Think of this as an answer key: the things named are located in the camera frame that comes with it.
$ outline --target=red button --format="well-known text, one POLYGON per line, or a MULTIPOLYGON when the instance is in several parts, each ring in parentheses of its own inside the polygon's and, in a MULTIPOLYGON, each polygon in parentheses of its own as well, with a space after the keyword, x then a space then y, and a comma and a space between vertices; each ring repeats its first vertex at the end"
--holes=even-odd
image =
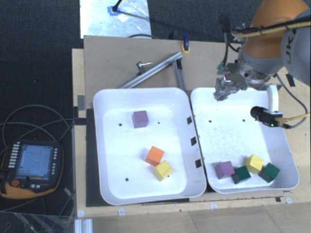
POLYGON ((11 181, 11 186, 12 187, 18 187, 19 184, 20 184, 20 181, 17 180, 17 179, 14 179, 14 180, 11 181))

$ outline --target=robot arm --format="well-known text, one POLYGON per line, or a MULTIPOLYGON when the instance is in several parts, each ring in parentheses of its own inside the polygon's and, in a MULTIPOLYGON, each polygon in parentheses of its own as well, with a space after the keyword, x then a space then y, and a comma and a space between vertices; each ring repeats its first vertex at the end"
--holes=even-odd
POLYGON ((233 33, 245 40, 236 62, 221 70, 215 99, 224 100, 247 87, 266 90, 266 82, 283 66, 310 86, 310 14, 302 0, 264 0, 251 28, 233 33))

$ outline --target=yellow cube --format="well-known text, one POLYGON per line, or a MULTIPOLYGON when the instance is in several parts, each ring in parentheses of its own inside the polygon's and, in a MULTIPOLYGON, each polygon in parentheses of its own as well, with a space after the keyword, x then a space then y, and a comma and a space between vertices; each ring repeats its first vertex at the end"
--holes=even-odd
POLYGON ((262 169, 263 160, 255 155, 251 155, 246 159, 245 165, 250 173, 256 174, 262 169))
POLYGON ((170 164, 168 164, 167 161, 161 162, 153 170, 153 173, 156 175, 159 181, 162 181, 165 177, 169 176, 172 172, 173 172, 173 169, 171 168, 170 164))

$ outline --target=white tray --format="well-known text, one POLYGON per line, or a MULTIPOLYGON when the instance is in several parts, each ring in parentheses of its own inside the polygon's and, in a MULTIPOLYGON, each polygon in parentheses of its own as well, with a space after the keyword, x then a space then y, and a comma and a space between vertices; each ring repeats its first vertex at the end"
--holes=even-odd
POLYGON ((247 89, 216 101, 214 88, 197 88, 191 93, 191 103, 199 134, 201 151, 210 186, 219 193, 235 193, 295 187, 299 175, 289 149, 284 130, 269 128, 250 116, 253 106, 268 108, 265 91, 247 89), (214 169, 219 162, 231 161, 243 166, 250 155, 271 162, 280 169, 271 183, 258 174, 250 174, 245 182, 234 184, 232 178, 219 180, 214 169))
POLYGON ((108 89, 93 100, 101 195, 113 205, 196 197, 206 189, 189 98, 177 88, 108 89), (132 114, 149 124, 134 129, 132 114), (159 181, 144 160, 151 146, 164 151, 173 173, 159 181))

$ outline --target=purple cube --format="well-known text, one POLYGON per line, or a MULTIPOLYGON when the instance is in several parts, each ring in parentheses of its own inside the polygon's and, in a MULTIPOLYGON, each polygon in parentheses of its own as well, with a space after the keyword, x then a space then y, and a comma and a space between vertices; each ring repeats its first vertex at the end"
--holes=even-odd
POLYGON ((134 128, 143 128, 148 124, 148 116, 146 111, 135 111, 132 115, 134 128))
POLYGON ((215 167, 218 179, 230 177, 235 174, 231 161, 221 162, 215 167))

